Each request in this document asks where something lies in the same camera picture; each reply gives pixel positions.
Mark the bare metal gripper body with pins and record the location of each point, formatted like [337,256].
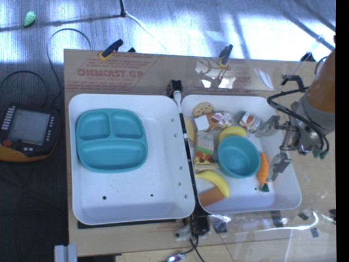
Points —
[305,139]

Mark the checkered sandwich with green layer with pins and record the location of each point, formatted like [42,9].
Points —
[205,142]

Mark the green grapes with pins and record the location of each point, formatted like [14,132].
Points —
[30,18]

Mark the teal divided plate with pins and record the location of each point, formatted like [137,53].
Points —
[111,146]

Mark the tan chocolate chip biscuit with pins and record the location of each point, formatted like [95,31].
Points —
[203,109]

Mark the teal bowl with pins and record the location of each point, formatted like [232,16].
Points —
[238,157]

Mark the orange and white can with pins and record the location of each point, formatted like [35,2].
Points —
[249,122]

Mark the orange carrot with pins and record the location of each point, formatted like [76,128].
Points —
[263,169]

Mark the brown cardboard board, red print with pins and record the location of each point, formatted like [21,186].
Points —
[114,72]

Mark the thin black and white rod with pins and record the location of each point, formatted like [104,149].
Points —
[188,149]

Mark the white and orange carton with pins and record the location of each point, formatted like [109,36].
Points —
[215,120]

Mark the white plastic tray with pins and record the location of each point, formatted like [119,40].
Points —
[245,195]
[128,190]

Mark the pale yellow bread slice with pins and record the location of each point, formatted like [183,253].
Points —
[191,130]

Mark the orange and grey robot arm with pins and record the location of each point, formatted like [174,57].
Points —
[321,89]

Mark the orange sausage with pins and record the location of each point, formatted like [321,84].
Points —
[211,197]

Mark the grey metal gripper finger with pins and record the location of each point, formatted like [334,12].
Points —
[268,125]
[279,165]

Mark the pizza slice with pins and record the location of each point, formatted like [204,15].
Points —
[204,160]

